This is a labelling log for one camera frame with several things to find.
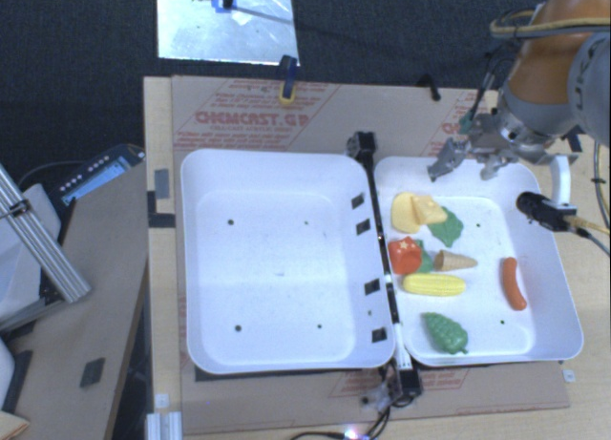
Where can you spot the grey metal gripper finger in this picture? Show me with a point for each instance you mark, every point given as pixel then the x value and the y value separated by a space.
pixel 446 160
pixel 494 167

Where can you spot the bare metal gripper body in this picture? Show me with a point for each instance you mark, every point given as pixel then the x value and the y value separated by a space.
pixel 496 140

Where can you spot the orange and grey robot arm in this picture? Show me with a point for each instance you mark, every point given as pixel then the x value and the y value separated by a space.
pixel 549 66

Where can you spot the yellow cheese wedge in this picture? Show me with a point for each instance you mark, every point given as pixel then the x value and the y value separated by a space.
pixel 427 209

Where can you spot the yellow toy potato chip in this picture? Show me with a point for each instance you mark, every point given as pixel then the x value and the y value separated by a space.
pixel 402 214

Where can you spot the green lettuce leaf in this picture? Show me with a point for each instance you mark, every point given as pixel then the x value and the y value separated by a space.
pixel 448 233

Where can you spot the tan ice cream cone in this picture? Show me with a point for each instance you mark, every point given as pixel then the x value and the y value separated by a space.
pixel 451 261

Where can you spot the small green toy vegetable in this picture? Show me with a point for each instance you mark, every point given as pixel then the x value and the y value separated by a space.
pixel 426 261

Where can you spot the red bell pepper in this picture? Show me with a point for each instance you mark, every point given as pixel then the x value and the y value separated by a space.
pixel 403 257

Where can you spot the thin black and white rod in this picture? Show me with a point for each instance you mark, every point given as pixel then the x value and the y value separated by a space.
pixel 384 247

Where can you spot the orange sausage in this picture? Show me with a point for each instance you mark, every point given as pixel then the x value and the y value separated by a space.
pixel 513 285

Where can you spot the yellow corn cob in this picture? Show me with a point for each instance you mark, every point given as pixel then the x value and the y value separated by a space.
pixel 434 285

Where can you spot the white plastic tray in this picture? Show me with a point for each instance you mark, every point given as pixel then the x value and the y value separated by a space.
pixel 272 261
pixel 487 323

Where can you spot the green grapes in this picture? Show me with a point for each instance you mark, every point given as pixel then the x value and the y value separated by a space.
pixel 444 333

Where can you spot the brown cardboard board red print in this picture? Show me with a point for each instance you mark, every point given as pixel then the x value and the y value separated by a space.
pixel 267 109

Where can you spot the black cylinder on white bracket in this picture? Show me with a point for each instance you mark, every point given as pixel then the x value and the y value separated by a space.
pixel 541 209

